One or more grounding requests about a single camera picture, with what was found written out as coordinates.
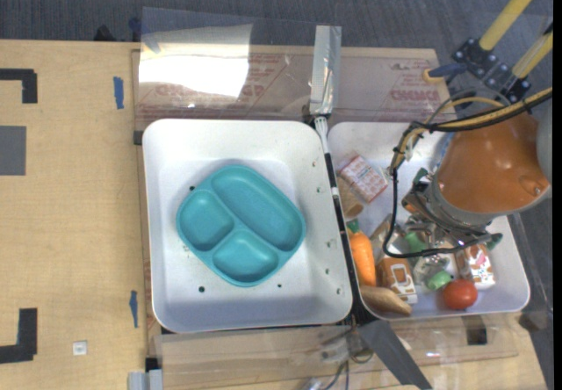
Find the white carton with orange pattern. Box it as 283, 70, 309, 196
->
337, 154, 390, 205

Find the orange carrot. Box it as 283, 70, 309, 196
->
346, 218, 378, 288

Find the clear bottle with green cap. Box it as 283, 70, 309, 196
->
412, 253, 454, 292
402, 229, 429, 256

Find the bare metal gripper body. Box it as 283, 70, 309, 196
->
400, 184, 493, 249

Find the brown bread slice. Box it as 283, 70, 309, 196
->
337, 184, 365, 220

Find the red tomato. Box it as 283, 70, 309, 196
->
441, 278, 479, 311

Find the tan bread roll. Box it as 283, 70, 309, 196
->
359, 285, 414, 317

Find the brown cardboard board red print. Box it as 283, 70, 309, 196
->
131, 44, 520, 374

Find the white plastic tray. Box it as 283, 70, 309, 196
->
141, 118, 354, 334
327, 120, 531, 321

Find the teal divided plate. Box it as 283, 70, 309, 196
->
175, 163, 307, 289

